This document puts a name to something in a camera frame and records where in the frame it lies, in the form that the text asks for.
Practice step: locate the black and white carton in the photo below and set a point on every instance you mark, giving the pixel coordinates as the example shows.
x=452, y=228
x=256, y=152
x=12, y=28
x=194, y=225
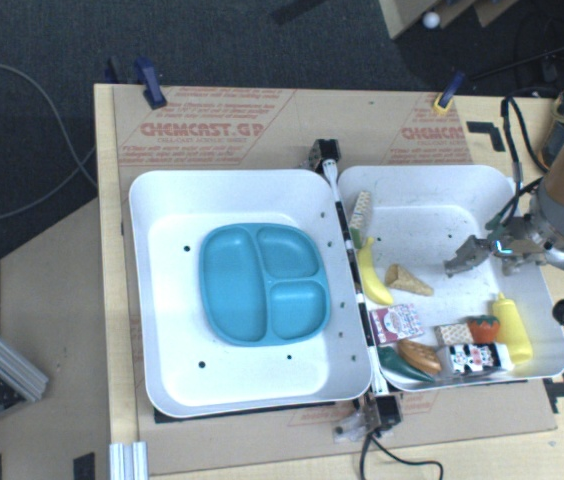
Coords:
x=479, y=358

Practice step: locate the tan waffle cone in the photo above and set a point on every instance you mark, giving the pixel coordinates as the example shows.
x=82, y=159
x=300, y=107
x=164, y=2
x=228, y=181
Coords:
x=404, y=279

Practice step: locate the pale patterned wafer packet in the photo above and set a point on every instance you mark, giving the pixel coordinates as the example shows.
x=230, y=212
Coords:
x=361, y=210

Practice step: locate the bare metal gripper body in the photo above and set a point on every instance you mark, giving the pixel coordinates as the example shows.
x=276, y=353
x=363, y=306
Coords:
x=524, y=245

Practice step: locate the green pepper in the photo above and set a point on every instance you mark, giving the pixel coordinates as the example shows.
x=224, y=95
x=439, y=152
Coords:
x=397, y=363

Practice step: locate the brown bread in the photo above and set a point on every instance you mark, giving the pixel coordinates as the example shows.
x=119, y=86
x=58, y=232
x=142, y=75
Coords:
x=419, y=357

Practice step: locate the brown cardboard board red print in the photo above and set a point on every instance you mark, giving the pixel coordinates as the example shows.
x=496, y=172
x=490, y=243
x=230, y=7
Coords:
x=262, y=133

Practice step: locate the yellow banana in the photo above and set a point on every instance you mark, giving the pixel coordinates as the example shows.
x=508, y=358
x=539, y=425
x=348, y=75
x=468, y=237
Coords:
x=373, y=278

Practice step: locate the blue divided plate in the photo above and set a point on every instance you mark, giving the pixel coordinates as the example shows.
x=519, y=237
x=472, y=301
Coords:
x=234, y=288

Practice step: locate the thin black and white rod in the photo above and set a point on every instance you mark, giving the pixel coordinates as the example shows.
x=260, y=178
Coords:
x=343, y=218

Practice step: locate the red strawberry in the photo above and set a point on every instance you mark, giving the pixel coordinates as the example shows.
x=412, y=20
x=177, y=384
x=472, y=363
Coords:
x=483, y=329

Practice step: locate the white plastic tray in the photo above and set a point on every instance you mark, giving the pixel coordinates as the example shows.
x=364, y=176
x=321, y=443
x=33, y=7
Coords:
x=172, y=278
x=427, y=228

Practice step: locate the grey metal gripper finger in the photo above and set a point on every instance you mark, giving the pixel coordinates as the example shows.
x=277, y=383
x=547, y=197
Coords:
x=513, y=266
x=464, y=258

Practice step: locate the small green piece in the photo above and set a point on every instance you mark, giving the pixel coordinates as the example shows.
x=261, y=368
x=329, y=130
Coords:
x=357, y=238

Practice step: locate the pink and white carton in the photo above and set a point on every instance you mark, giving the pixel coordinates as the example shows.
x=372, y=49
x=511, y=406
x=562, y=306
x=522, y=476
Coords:
x=396, y=322

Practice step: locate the yellow squeeze bottle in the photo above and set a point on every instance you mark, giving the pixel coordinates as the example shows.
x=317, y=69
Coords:
x=512, y=328

